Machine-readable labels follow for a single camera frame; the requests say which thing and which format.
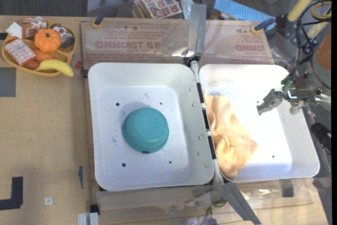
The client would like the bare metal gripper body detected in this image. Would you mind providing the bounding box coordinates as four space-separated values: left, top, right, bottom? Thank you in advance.
282 76 332 112

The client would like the white plastic tray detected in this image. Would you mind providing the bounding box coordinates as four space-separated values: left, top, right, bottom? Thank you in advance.
198 63 321 183
87 62 215 192

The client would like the pale orange towel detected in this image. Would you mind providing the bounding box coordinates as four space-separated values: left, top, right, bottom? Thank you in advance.
203 89 260 181

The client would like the thin black and white rod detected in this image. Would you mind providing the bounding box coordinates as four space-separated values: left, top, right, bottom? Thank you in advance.
190 60 225 185

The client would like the teal bowl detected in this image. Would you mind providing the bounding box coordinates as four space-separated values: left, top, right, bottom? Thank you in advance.
121 107 170 154

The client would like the brown cardboard board red print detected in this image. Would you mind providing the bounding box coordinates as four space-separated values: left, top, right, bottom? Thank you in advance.
80 17 314 225

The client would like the yellow banana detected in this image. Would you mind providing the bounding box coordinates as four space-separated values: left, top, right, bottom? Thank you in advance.
35 58 75 78

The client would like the small can with red print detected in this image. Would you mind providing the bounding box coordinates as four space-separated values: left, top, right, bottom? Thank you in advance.
51 23 75 48

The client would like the orange pumpkin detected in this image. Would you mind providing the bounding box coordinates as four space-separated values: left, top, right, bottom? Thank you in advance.
34 28 62 54

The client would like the orange carrot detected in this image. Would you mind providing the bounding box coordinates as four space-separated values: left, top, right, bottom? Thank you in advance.
31 48 55 63

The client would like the red orange sausage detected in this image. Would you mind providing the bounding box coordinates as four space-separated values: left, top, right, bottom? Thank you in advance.
23 60 41 70

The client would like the brown and white printed carton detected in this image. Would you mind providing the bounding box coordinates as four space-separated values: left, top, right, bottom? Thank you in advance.
19 16 48 40

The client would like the red and white flat carton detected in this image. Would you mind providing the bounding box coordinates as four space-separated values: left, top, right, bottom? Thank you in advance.
4 38 37 67

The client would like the yellow divided plate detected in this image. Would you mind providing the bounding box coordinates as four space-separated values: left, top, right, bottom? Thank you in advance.
1 16 78 78

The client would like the white cube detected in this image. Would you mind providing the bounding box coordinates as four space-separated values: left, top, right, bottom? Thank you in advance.
5 21 23 40

